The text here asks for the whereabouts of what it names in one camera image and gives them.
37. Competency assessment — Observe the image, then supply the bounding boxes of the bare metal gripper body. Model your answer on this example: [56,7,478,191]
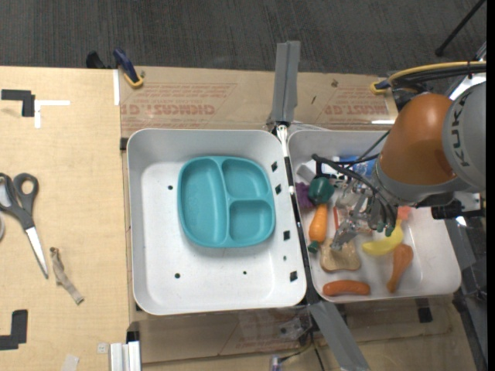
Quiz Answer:
[339,183,388,233]

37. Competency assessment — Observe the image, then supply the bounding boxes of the tan bread slice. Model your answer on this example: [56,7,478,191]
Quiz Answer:
[319,237,362,274]

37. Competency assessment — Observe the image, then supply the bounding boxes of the orange carrot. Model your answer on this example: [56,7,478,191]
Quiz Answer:
[307,203,329,254]

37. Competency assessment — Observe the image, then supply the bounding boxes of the yellow banana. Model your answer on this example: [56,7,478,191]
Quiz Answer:
[361,218,405,257]

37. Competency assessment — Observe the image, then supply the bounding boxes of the blue packet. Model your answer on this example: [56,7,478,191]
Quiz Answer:
[340,154,379,178]

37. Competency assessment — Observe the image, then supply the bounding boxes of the orange sausage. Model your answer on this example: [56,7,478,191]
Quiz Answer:
[322,279,372,298]

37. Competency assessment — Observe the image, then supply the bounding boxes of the green bell pepper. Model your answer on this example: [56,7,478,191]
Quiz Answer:
[307,176,336,206]

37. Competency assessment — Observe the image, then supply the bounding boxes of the purple grapes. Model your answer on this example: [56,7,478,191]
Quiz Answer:
[295,181,316,210]

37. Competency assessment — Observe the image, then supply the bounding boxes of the orange chicken drumstick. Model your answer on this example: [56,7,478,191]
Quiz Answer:
[386,243,415,294]

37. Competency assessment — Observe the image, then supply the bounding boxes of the white plastic tray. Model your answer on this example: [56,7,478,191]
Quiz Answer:
[287,129,463,305]
[126,128,308,317]

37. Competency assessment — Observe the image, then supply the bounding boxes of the teal divided plate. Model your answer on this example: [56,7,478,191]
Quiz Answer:
[176,155,277,249]

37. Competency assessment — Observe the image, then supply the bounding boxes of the brown cardboard board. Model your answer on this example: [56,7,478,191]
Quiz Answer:
[118,66,454,365]

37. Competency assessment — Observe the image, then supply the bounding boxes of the grey crumpled tape strip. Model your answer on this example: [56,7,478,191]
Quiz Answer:
[49,246,86,306]

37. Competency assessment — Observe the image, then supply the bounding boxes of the grey handled scissors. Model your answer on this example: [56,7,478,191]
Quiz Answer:
[0,172,50,280]

